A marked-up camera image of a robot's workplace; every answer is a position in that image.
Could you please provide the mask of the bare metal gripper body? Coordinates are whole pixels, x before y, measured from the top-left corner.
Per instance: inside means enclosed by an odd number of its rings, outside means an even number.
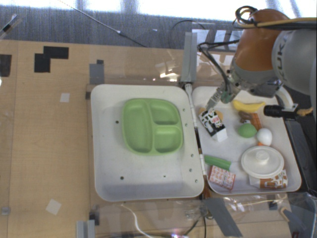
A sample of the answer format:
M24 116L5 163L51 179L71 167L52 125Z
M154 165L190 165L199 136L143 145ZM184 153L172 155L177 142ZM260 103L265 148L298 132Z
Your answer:
M235 98L240 91L246 91L254 96L272 98L282 86L282 82L273 70L231 70L226 83L227 86L223 83L219 87L221 98Z

